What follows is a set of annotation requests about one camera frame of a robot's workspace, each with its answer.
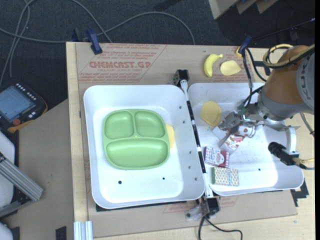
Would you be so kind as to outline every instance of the blue clamp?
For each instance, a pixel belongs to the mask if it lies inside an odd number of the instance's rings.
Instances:
[[[86,35],[88,37],[88,40],[92,43],[91,49],[94,52],[94,54],[95,55],[101,54],[102,53],[102,49],[101,49],[101,47],[99,45],[97,33],[92,28],[89,28],[86,31]]]

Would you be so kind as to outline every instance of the black clip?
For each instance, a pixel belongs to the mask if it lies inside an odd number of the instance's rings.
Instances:
[[[101,47],[99,45],[97,33],[92,28],[89,28],[86,31],[86,35],[88,37],[88,40],[92,43],[91,49],[94,52],[94,54],[95,55],[101,54],[102,53],[102,49],[101,49]]]
[[[83,42],[83,38],[82,38],[82,35],[81,35],[81,33],[80,33],[79,28],[76,27],[76,28],[73,30],[73,33],[72,33],[72,35],[71,35],[71,38],[72,38],[72,41],[73,41],[73,42]]]

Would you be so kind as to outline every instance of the screen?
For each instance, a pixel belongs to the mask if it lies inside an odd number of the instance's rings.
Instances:
[[[35,105],[14,86],[0,92],[0,114],[10,123],[18,118],[20,113],[33,108]]]

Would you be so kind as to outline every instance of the yellow cable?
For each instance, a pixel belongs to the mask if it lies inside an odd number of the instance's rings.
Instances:
[[[293,56],[291,57],[290,59],[288,60],[285,60],[285,61],[281,61],[281,62],[277,62],[277,63],[271,63],[271,62],[268,62],[267,59],[269,58],[269,55],[271,53],[273,53],[276,49],[279,49],[279,48],[291,48],[293,47],[292,45],[290,44],[286,44],[286,43],[282,43],[282,44],[278,44],[278,45],[275,45],[273,47],[271,47],[263,56],[263,63],[269,67],[269,68],[281,68],[281,67],[285,67],[286,65],[290,64],[292,61],[298,59],[300,56],[310,52],[311,50],[315,49],[315,44],[309,46],[307,49],[305,49],[304,51],[298,53],[296,56]]]
[[[294,161],[294,163],[298,166],[300,164],[305,164],[305,163],[309,163],[309,162],[314,162],[315,159],[314,158],[309,158],[309,159],[301,159],[299,157],[294,157],[292,158],[292,161]]]

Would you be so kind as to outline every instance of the yellow toy food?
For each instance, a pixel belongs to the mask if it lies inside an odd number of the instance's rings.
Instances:
[[[235,60],[228,60],[221,64],[220,71],[225,76],[231,76],[241,71],[241,67]]]
[[[209,100],[202,105],[200,118],[215,127],[220,123],[221,114],[221,107],[216,102]]]
[[[172,125],[170,124],[165,124],[166,131],[168,133],[168,138],[169,138],[169,145],[170,149],[175,145],[175,131]]]
[[[222,54],[210,54],[204,61],[203,70],[204,73],[210,78],[212,77],[212,67],[217,59],[222,58]]]

